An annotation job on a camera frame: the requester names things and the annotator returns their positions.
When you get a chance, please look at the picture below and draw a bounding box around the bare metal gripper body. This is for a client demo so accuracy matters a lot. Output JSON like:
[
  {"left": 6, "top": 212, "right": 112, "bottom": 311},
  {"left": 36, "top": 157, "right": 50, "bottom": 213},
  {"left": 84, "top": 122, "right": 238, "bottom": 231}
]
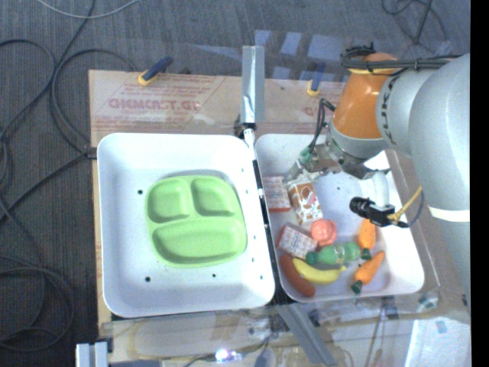
[{"left": 304, "top": 143, "right": 391, "bottom": 180}]

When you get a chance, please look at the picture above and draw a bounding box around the white and red packet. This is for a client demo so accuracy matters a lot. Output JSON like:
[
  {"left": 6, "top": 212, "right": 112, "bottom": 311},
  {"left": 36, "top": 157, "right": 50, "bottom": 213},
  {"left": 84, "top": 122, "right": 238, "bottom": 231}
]
[{"left": 262, "top": 176, "right": 292, "bottom": 213}]

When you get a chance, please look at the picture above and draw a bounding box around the tall orange and white carton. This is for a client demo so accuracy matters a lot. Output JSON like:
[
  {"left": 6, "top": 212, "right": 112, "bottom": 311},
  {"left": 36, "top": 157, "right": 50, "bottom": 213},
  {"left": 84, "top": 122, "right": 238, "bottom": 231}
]
[{"left": 287, "top": 180, "right": 324, "bottom": 226}]

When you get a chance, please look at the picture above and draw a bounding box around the pink round toy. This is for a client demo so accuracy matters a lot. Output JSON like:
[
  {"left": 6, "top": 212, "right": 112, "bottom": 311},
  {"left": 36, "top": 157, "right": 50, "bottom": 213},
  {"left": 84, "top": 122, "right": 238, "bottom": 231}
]
[{"left": 309, "top": 219, "right": 338, "bottom": 248}]

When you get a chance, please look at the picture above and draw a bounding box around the small orange and white carton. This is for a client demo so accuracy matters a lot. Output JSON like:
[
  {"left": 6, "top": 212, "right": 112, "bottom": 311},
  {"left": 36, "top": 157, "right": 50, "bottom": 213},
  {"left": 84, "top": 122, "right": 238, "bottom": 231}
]
[{"left": 275, "top": 224, "right": 318, "bottom": 260}]

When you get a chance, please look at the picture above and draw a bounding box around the orange carrot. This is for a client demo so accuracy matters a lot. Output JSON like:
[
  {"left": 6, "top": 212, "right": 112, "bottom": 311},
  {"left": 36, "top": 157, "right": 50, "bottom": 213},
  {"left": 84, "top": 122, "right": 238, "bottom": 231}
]
[
  {"left": 350, "top": 250, "right": 386, "bottom": 294},
  {"left": 358, "top": 219, "right": 377, "bottom": 261}
]

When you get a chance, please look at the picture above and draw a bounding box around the green plastic bottle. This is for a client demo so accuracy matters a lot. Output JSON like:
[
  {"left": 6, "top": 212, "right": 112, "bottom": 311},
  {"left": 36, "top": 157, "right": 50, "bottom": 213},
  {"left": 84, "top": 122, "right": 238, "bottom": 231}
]
[{"left": 305, "top": 241, "right": 362, "bottom": 266}]

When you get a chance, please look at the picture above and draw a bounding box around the yellow banana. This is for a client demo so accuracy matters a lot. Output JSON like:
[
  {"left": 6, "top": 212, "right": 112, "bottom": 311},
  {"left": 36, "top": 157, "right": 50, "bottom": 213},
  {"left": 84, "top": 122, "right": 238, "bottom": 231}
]
[{"left": 292, "top": 257, "right": 348, "bottom": 285}]

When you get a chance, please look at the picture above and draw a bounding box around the red sausage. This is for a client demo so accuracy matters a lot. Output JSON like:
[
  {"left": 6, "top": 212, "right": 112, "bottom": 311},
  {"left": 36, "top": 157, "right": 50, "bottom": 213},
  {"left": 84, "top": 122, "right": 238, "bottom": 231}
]
[{"left": 278, "top": 254, "right": 316, "bottom": 298}]

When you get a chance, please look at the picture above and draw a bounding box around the green divided plate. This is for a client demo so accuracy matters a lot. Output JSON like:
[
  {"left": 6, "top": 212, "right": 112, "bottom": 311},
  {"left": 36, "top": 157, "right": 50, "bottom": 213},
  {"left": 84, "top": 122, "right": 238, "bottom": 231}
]
[{"left": 144, "top": 174, "right": 248, "bottom": 269}]

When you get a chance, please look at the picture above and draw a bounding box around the white plastic tray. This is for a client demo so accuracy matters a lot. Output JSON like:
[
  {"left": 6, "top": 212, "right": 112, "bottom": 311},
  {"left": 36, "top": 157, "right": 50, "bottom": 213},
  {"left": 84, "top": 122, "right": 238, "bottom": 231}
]
[
  {"left": 254, "top": 133, "right": 426, "bottom": 304},
  {"left": 96, "top": 132, "right": 276, "bottom": 319}
]

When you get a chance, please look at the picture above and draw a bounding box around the brown cardboard board red print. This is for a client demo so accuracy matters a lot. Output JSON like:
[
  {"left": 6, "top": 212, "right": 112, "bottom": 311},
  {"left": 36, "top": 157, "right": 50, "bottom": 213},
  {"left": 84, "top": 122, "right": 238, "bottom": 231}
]
[{"left": 88, "top": 70, "right": 444, "bottom": 361}]

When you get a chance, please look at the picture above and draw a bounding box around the black cylinder on white bracket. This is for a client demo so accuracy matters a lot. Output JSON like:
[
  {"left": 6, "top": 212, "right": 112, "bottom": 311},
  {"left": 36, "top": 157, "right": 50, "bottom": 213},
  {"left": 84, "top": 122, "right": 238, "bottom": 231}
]
[{"left": 348, "top": 170, "right": 397, "bottom": 228}]

